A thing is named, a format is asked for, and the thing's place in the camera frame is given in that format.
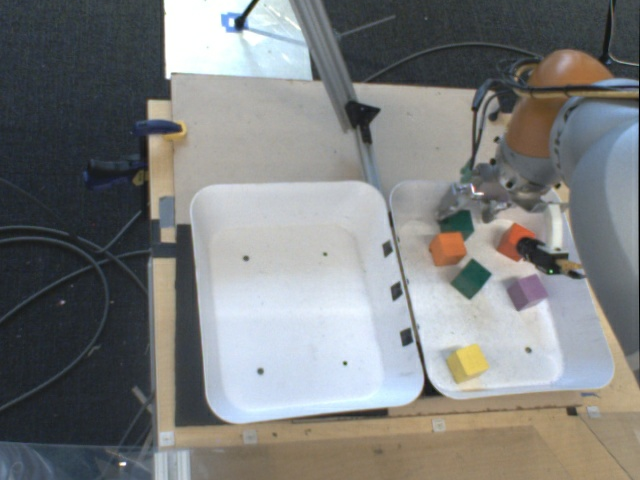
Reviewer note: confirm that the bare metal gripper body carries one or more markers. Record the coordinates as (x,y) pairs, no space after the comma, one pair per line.
(500,185)

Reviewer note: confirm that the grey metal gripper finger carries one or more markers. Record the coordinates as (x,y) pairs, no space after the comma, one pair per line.
(492,210)
(452,200)

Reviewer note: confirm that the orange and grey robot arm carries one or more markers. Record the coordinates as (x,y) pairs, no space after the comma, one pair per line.
(600,168)

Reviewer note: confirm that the green cube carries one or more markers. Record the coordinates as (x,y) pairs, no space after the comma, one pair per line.
(470,279)
(459,224)

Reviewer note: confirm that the orange cube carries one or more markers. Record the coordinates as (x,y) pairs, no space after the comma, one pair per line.
(511,240)
(447,249)

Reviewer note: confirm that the purple cube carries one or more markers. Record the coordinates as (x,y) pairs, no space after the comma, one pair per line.
(527,293)

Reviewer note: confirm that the white plastic tray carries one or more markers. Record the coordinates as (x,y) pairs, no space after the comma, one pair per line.
(295,308)
(500,328)

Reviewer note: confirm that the yellow cube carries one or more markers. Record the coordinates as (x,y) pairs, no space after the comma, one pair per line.
(467,363)

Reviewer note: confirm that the pale wood board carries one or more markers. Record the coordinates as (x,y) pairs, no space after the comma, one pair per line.
(280,133)

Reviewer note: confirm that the black cylinder on white bracket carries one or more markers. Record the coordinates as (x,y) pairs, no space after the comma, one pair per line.
(537,253)

